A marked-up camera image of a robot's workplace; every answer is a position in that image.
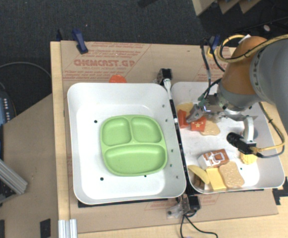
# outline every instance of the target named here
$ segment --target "dark gray carpet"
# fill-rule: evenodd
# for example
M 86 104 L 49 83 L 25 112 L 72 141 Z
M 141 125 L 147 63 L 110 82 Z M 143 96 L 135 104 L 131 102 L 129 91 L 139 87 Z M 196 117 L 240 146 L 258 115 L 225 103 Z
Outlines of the dark gray carpet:
M 86 41 L 190 44 L 220 34 L 288 16 L 288 0 L 262 0 L 243 14 L 238 5 L 222 15 L 217 4 L 196 16 L 191 0 L 0 0 L 0 65 L 27 61 L 50 71 L 50 41 L 62 29 L 65 39 L 79 28 Z M 288 32 L 282 25 L 250 29 L 267 38 Z M 0 81 L 21 113 L 51 93 L 42 71 L 27 65 L 0 70 Z

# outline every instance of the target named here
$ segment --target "yellow cable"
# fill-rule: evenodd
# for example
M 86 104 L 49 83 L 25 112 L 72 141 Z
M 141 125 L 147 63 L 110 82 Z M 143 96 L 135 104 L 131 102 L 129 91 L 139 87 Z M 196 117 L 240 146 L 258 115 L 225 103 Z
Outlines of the yellow cable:
M 237 35 L 233 35 L 233 36 L 230 36 L 228 38 L 226 38 L 222 44 L 218 47 L 217 49 L 217 57 L 222 60 L 222 61 L 225 61 L 225 62 L 229 62 L 229 63 L 232 63 L 232 62 L 237 62 L 237 61 L 241 61 L 247 57 L 250 57 L 252 54 L 256 53 L 257 51 L 259 51 L 260 49 L 263 49 L 265 48 L 266 46 L 274 43 L 274 42 L 277 42 L 277 41 L 280 41 L 280 40 L 284 40 L 284 39 L 288 39 L 288 34 L 285 34 L 285 35 L 281 35 L 281 36 L 277 36 L 277 37 L 274 37 L 272 39 L 269 39 L 259 45 L 257 45 L 256 47 L 252 48 L 251 50 L 247 51 L 246 53 L 236 57 L 236 58 L 224 58 L 221 53 L 222 53 L 222 48 L 226 45 L 226 43 L 230 42 L 231 40 L 233 39 L 237 39 L 237 38 L 244 38 L 245 36 L 244 35 L 240 35 L 240 34 L 237 34 Z
M 260 102 L 259 106 L 261 107 L 265 117 L 267 118 L 267 120 L 269 121 L 269 123 L 272 125 L 272 127 L 274 128 L 274 130 L 277 132 L 278 136 L 281 138 L 282 142 L 281 144 L 275 145 L 275 146 L 269 146 L 269 147 L 264 147 L 264 148 L 258 148 L 258 147 L 250 147 L 250 149 L 253 151 L 253 153 L 258 153 L 258 152 L 263 152 L 263 151 L 268 151 L 268 150 L 272 150 L 272 149 L 276 149 L 279 147 L 282 147 L 285 145 L 285 137 L 283 135 L 283 133 L 280 131 L 280 129 L 274 124 L 274 122 L 272 121 L 272 119 L 270 119 L 269 115 L 267 114 L 266 110 L 263 107 L 263 104 Z

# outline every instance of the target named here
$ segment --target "orange object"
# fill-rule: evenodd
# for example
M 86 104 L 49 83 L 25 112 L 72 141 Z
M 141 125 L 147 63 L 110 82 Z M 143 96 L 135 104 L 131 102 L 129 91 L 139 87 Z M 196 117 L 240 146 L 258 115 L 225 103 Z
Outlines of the orange object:
M 191 122 L 191 130 L 192 131 L 204 131 L 206 121 L 207 121 L 206 117 L 201 117 L 197 121 Z
M 127 83 L 126 79 L 121 75 L 112 75 L 109 83 Z
M 238 57 L 257 45 L 265 42 L 267 39 L 259 36 L 252 36 L 243 40 L 235 49 L 232 58 Z M 250 64 L 255 54 L 241 61 L 228 63 L 220 84 L 231 93 L 255 95 L 255 90 L 250 81 Z
M 187 123 L 186 119 L 185 119 L 185 116 L 186 116 L 187 112 L 186 111 L 183 111 L 183 110 L 179 110 L 178 111 L 178 122 L 179 122 L 179 128 L 186 128 L 189 126 L 189 124 Z

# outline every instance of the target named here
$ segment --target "metal bar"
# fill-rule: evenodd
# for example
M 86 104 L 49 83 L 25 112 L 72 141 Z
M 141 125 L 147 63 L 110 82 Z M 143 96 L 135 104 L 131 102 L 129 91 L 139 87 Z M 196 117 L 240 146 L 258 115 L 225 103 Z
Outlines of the metal bar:
M 4 161 L 0 159 L 0 180 L 3 181 L 16 194 L 21 195 L 25 192 L 27 182 L 16 172 L 9 168 Z
M 58 238 L 78 238 L 77 221 L 71 219 L 69 221 L 58 221 Z

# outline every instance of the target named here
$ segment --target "yellow food piece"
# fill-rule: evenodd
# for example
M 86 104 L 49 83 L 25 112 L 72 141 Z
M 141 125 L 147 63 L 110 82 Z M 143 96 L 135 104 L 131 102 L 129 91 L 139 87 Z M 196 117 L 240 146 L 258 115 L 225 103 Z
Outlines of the yellow food piece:
M 200 168 L 200 167 L 198 167 L 196 165 L 189 165 L 188 169 L 190 169 L 192 172 L 194 172 L 196 176 L 200 177 L 200 179 L 205 184 L 209 184 L 210 183 L 210 179 L 209 179 L 209 176 L 208 176 L 207 172 L 205 172 L 202 168 Z
M 242 187 L 245 183 L 242 175 L 238 171 L 237 164 L 234 161 L 219 166 L 219 171 L 228 188 Z
M 220 129 L 216 123 L 214 123 L 210 120 L 207 120 L 205 122 L 204 131 L 201 131 L 200 134 L 203 136 L 208 136 L 208 135 L 216 136 L 216 135 L 219 135 L 220 132 L 221 131 L 220 131 Z
M 240 154 L 240 158 L 244 164 L 253 164 L 257 160 L 257 156 L 254 154 Z
M 187 103 L 182 103 L 176 106 L 176 110 L 182 110 L 182 111 L 186 111 L 186 117 L 188 117 L 188 115 L 190 115 L 190 111 L 193 108 L 193 103 L 192 102 L 187 102 Z
M 223 182 L 218 168 L 206 169 L 213 190 L 227 188 Z

